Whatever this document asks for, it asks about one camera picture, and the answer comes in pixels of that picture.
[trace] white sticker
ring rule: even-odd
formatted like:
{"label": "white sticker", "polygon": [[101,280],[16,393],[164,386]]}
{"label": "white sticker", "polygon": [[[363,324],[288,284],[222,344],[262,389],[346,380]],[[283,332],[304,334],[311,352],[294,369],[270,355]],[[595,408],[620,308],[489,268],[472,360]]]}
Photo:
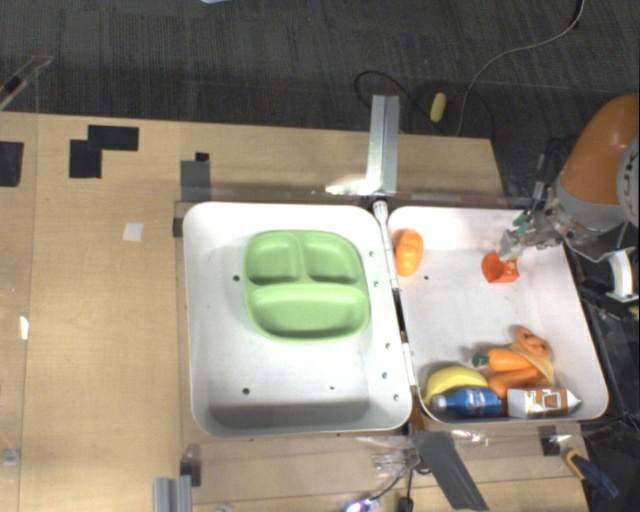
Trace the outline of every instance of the white sticker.
{"label": "white sticker", "polygon": [[143,222],[127,222],[127,225],[124,228],[124,235],[122,235],[122,239],[127,242],[139,242],[140,240],[142,240],[143,227]]}

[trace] blue tool handle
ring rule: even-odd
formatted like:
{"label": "blue tool handle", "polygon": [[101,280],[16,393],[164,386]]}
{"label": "blue tool handle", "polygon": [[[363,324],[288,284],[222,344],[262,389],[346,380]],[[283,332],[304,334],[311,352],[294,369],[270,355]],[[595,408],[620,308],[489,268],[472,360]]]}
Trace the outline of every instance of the blue tool handle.
{"label": "blue tool handle", "polygon": [[618,488],[593,462],[579,455],[571,457],[571,462],[580,470],[584,477],[593,484],[598,493],[607,501],[613,501],[619,494]]}

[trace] red object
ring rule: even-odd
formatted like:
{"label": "red object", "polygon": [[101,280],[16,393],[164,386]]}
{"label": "red object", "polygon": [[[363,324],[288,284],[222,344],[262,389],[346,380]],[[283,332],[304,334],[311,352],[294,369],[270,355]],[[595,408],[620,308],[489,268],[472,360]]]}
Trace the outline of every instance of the red object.
{"label": "red object", "polygon": [[517,260],[502,262],[496,252],[489,253],[483,258],[482,273],[490,283],[512,283],[520,277]]}

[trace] white cable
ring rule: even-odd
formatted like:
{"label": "white cable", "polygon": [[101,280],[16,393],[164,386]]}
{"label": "white cable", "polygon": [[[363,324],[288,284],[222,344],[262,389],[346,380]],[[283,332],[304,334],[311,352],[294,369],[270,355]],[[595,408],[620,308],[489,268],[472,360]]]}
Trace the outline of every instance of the white cable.
{"label": "white cable", "polygon": [[552,43],[553,41],[557,41],[561,37],[566,36],[569,32],[571,32],[573,27],[575,27],[578,24],[578,21],[580,21],[580,18],[582,17],[582,12],[584,11],[584,6],[585,6],[586,3],[587,3],[587,0],[582,0],[582,4],[580,5],[580,10],[578,11],[578,14],[576,15],[576,17],[573,20],[573,22],[571,23],[571,25],[569,25],[567,28],[565,28],[559,34],[556,34],[552,38],[546,39],[545,41],[540,41],[538,43],[528,44],[526,46],[519,46],[518,48],[512,48],[511,50],[504,51],[504,52],[496,55],[495,57],[493,57],[489,61],[487,61],[487,63],[480,68],[480,70],[473,77],[473,80],[471,80],[471,83],[469,84],[469,87],[467,88],[467,91],[464,93],[464,97],[462,98],[462,106],[460,107],[460,121],[458,123],[458,129],[456,130],[456,134],[455,134],[456,137],[458,137],[460,135],[460,132],[462,131],[462,124],[463,124],[463,121],[464,121],[464,109],[465,109],[465,107],[467,105],[467,98],[469,97],[469,93],[471,92],[471,89],[473,89],[473,86],[475,85],[475,83],[478,80],[478,78],[480,77],[480,75],[482,73],[484,73],[489,68],[489,66],[491,66],[491,64],[493,64],[498,59],[501,59],[505,55],[510,55],[512,53],[521,52],[523,50],[533,50],[535,48],[540,48],[541,46],[544,46],[545,44]]}

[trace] carrot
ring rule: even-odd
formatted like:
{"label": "carrot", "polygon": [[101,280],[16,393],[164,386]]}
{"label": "carrot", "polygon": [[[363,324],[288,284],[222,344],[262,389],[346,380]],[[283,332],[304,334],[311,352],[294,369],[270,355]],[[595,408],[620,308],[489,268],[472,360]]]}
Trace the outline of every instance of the carrot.
{"label": "carrot", "polygon": [[493,348],[487,351],[485,356],[481,354],[473,356],[474,366],[485,364],[496,372],[523,370],[533,366],[526,357],[506,348]]}
{"label": "carrot", "polygon": [[496,373],[489,378],[489,388],[500,400],[504,400],[507,398],[508,389],[521,388],[535,382],[539,379],[539,373],[538,369],[533,366],[512,372]]}
{"label": "carrot", "polygon": [[423,254],[424,244],[420,233],[413,230],[402,233],[395,254],[398,274],[402,277],[413,275],[420,267]]}
{"label": "carrot", "polygon": [[516,329],[516,342],[532,356],[549,357],[551,355],[551,346],[526,327]]}

